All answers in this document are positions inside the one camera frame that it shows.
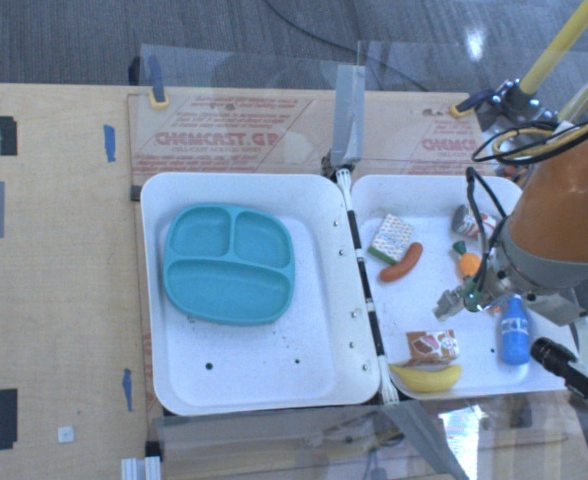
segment wooden table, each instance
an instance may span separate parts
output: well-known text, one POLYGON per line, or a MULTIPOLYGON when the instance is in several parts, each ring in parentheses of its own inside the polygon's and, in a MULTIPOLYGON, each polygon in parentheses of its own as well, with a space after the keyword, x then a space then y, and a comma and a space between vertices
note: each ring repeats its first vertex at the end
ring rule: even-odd
MULTIPOLYGON (((170 96, 193 101, 195 94, 175 89, 170 96)), ((321 149, 310 143, 298 166, 263 161, 255 171, 316 169, 331 141, 332 95, 297 97, 313 100, 307 111, 325 116, 314 132, 321 149)), ((0 154, 0 392, 17 395, 16 439, 0 440, 0 478, 112 479, 121 459, 145 455, 149 422, 160 411, 149 384, 139 208, 131 199, 133 182, 150 175, 138 171, 137 180, 132 173, 138 157, 131 147, 146 122, 135 108, 145 98, 147 90, 136 87, 0 84, 0 116, 12 117, 18 130, 17 154, 0 154), (59 442, 70 430, 71 442, 59 442)), ((388 106, 396 99, 404 109, 398 119, 429 117, 434 124, 447 119, 443 110, 460 95, 370 99, 388 106)), ((294 121, 283 147, 309 126, 294 121)), ((416 122, 398 133, 415 134, 416 122)), ((467 133, 478 134, 470 122, 467 133)), ((488 438, 479 452, 487 467, 478 477, 500 470, 513 478, 588 479, 588 450, 566 399, 548 399, 546 421, 555 425, 548 438, 516 431, 488 438), (528 439, 531 446, 518 446, 528 439)), ((408 475, 428 475, 424 469, 408 475)))

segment white tray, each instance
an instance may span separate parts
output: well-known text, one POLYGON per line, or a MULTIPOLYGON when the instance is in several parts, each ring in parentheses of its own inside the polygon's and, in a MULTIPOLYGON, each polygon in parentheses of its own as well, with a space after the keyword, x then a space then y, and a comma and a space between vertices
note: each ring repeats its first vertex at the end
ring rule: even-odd
MULTIPOLYGON (((484 179, 509 214, 520 196, 520 188, 503 178, 484 179)), ((498 315, 463 310, 444 322, 434 316, 433 309, 443 291, 461 283, 452 244, 465 238, 452 232, 450 224, 456 208, 468 203, 466 194, 467 183, 463 176, 371 175, 358 179, 353 185, 352 200, 364 250, 387 213, 414 226, 411 241, 419 241, 424 247, 416 267, 392 283, 378 279, 380 270, 387 265, 365 253, 389 362, 409 359, 405 335, 408 331, 453 329, 460 347, 458 362, 463 366, 463 373, 451 390, 417 393, 392 373, 394 384, 406 395, 423 400, 564 389, 563 379, 534 360, 524 366, 509 366, 501 361, 498 315)), ((478 182, 474 195, 481 212, 498 215, 478 182)), ((480 252, 478 243, 465 241, 468 250, 480 252)), ((532 311, 528 316, 532 341, 546 336, 576 353, 568 327, 558 327, 532 311)))
POLYGON ((179 415, 360 404, 380 370, 338 187, 317 175, 165 173, 141 193, 154 389, 179 415), (268 212, 287 227, 295 286, 271 324, 190 319, 167 298, 163 249, 186 206, 226 203, 268 212))

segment gray floor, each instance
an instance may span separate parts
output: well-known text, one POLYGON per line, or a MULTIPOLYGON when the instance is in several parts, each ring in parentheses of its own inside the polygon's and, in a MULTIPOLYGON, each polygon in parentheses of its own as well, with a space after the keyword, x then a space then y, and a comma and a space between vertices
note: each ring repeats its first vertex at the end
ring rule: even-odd
MULTIPOLYGON (((133 61, 172 51, 168 83, 323 88, 323 62, 367 42, 395 52, 372 90, 473 94, 523 77, 582 1, 0 0, 0 82, 145 83, 133 61)), ((537 96, 559 110, 587 81, 588 26, 537 96)), ((588 439, 588 401, 575 407, 588 439)))

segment white square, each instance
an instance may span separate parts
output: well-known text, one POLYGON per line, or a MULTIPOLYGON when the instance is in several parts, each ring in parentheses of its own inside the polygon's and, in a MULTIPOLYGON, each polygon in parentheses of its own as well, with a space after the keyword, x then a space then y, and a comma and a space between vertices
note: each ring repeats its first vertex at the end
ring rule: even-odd
POLYGON ((58 442, 71 443, 74 441, 74 427, 59 427, 58 442))

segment soda can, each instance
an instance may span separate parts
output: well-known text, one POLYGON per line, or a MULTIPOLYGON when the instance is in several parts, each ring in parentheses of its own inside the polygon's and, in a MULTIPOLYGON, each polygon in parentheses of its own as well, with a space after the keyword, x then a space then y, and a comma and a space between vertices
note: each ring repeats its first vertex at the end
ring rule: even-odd
MULTIPOLYGON (((496 229, 496 219, 487 213, 481 212, 481 219, 483 227, 485 228, 485 235, 491 236, 496 229)), ((452 218, 452 231, 460 233, 469 238, 476 238, 479 233, 478 225, 474 212, 469 206, 462 204, 456 209, 454 217, 452 218)))

